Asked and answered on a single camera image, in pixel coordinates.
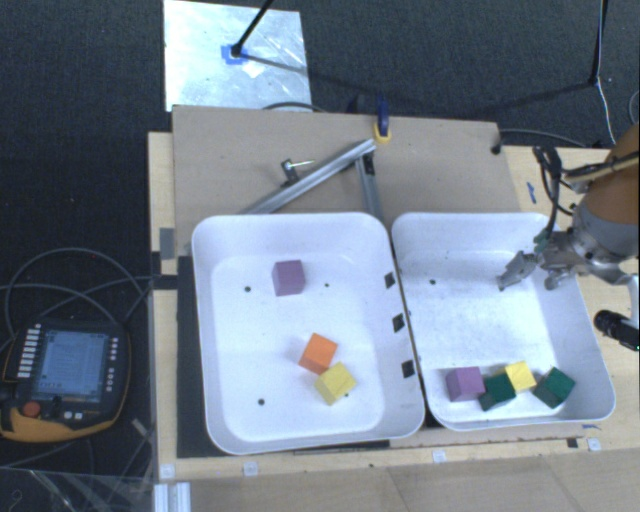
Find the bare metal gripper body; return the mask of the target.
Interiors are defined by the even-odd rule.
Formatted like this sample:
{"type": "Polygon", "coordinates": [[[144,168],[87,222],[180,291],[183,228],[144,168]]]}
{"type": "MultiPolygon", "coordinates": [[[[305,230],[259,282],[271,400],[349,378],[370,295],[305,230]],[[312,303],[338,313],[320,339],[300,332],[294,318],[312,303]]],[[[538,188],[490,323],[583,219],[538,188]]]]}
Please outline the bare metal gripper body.
{"type": "Polygon", "coordinates": [[[538,255],[541,269],[567,268],[571,276],[591,275],[610,285],[627,285],[631,275],[620,264],[627,259],[609,251],[591,235],[582,231],[553,232],[538,255]]]}

